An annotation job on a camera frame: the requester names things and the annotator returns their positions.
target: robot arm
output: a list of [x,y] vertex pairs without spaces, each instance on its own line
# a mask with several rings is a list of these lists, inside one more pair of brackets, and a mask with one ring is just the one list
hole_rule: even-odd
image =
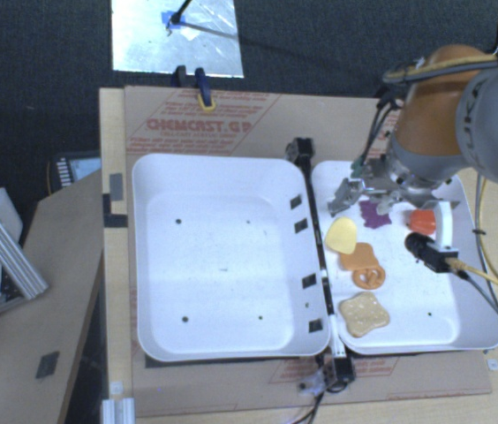
[[[466,57],[486,69],[466,71],[471,67],[455,62]],[[379,202],[380,214],[403,200],[421,208],[434,200],[435,188],[466,167],[498,182],[498,64],[491,67],[489,58],[459,45],[434,52],[422,69],[454,60],[457,65],[449,69],[460,72],[434,72],[410,87],[386,155],[359,159],[358,179],[343,181],[328,204],[331,213],[345,210],[361,194]]]

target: toy pretzel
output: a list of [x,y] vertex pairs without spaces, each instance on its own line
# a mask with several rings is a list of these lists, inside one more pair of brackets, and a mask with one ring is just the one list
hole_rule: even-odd
[[346,270],[353,271],[353,283],[361,289],[378,289],[386,279],[386,273],[369,244],[358,242],[353,253],[339,254],[339,260]]

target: orange toy food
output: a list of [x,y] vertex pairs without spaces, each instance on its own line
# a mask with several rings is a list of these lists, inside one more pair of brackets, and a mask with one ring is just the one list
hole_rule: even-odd
[[379,265],[374,257],[373,247],[365,242],[358,242],[351,254],[339,254],[339,260],[346,270],[368,269]]
[[410,229],[426,236],[435,232],[435,214],[431,209],[417,208],[410,214]]
[[386,279],[386,273],[369,244],[358,242],[353,253],[339,254],[339,260],[344,269],[353,271],[353,283],[361,289],[378,289]]
[[361,289],[371,291],[372,289],[381,287],[386,277],[384,269],[380,265],[377,265],[370,269],[354,270],[352,279],[353,283]]

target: wooden table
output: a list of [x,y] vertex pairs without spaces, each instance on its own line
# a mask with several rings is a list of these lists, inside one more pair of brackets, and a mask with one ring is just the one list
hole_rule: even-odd
[[[113,171],[125,171],[125,129],[122,125],[124,100],[124,92],[121,89],[104,89],[101,91],[104,193],[109,193],[109,175]],[[346,102],[345,105],[350,106],[354,106],[356,103],[361,103],[364,106],[365,102],[368,102],[367,107],[370,110],[365,110],[364,119],[365,121],[370,121],[374,113],[375,100],[348,99]],[[298,100],[295,99],[293,105],[297,106]],[[302,111],[310,112],[313,109],[302,109]],[[294,114],[298,114],[298,107],[293,109],[292,116]],[[367,125],[364,127],[347,125],[345,127],[347,131],[345,137],[352,137],[357,141],[364,140]],[[465,170],[459,176],[464,182],[469,202],[473,203],[476,174],[474,171]],[[111,212],[114,214],[125,214],[127,212],[125,196],[120,201],[112,202]],[[498,185],[489,184],[487,188],[482,224],[487,230],[486,243],[488,252],[498,268]],[[128,266],[126,231],[121,231],[118,228],[107,229],[105,231],[104,253],[108,319],[108,376],[111,382],[117,380],[117,384],[111,384],[111,398],[128,398],[132,396],[132,367],[129,344],[131,333],[130,303],[129,294],[126,293],[126,287],[129,287],[128,277],[126,277],[126,274],[122,274],[127,270]],[[489,360],[496,360],[498,363],[498,348],[489,352],[486,357]],[[442,422],[479,422],[497,424],[498,370],[491,371],[490,377],[493,386],[492,395],[325,405],[320,408],[315,422],[345,422],[346,424],[365,422],[371,424],[390,422],[412,424],[419,424],[420,422],[439,422],[440,424]],[[137,422],[140,424],[285,423],[296,420],[306,411],[306,408],[282,408],[234,413],[205,413],[141,418],[137,419]]]
[[97,172],[37,207],[24,252],[49,288],[0,314],[0,424],[64,423],[102,278],[100,191]]

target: toy bread slice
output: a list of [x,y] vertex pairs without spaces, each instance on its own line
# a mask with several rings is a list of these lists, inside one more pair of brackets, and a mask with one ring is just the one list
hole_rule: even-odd
[[362,337],[390,322],[389,313],[372,292],[361,292],[352,299],[342,301],[339,311],[353,337]]

